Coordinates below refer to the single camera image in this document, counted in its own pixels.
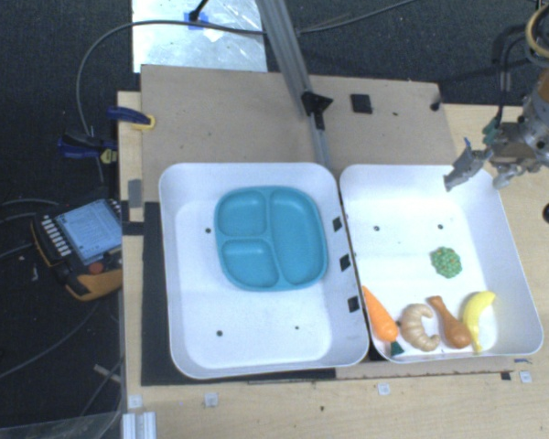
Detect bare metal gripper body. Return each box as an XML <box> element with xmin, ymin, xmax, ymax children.
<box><xmin>489</xmin><ymin>120</ymin><xmax>549</xmax><ymax>176</ymax></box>

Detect beige toy croissant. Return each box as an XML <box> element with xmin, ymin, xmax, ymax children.
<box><xmin>399</xmin><ymin>302</ymin><xmax>442</xmax><ymax>353</ymax></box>

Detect black block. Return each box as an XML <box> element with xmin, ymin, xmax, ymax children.
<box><xmin>350</xmin><ymin>92</ymin><xmax>374</xmax><ymax>115</ymax></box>

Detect brown toy chicken drumstick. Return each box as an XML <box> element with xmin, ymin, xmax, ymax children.
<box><xmin>426</xmin><ymin>294</ymin><xmax>473</xmax><ymax>350</ymax></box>

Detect yellow banana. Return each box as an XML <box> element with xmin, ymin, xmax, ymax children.
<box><xmin>461</xmin><ymin>290</ymin><xmax>498</xmax><ymax>354</ymax></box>

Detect orange toy carrot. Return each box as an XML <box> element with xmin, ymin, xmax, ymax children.
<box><xmin>361</xmin><ymin>284</ymin><xmax>406</xmax><ymax>358</ymax></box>

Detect white plastic tray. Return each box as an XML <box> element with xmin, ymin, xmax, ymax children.
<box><xmin>157</xmin><ymin>161</ymin><xmax>372</xmax><ymax>380</ymax></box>
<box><xmin>339</xmin><ymin>163</ymin><xmax>545</xmax><ymax>365</ymax></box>

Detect green toy grapes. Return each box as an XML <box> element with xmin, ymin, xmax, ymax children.
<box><xmin>429</xmin><ymin>245</ymin><xmax>464</xmax><ymax>280</ymax></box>

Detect brown cardboard board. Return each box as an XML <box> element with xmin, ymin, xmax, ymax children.
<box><xmin>139</xmin><ymin>63</ymin><xmax>521</xmax><ymax>382</ymax></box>

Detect blue divided plate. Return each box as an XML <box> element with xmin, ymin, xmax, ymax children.
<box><xmin>212</xmin><ymin>185</ymin><xmax>329</xmax><ymax>293</ymax></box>

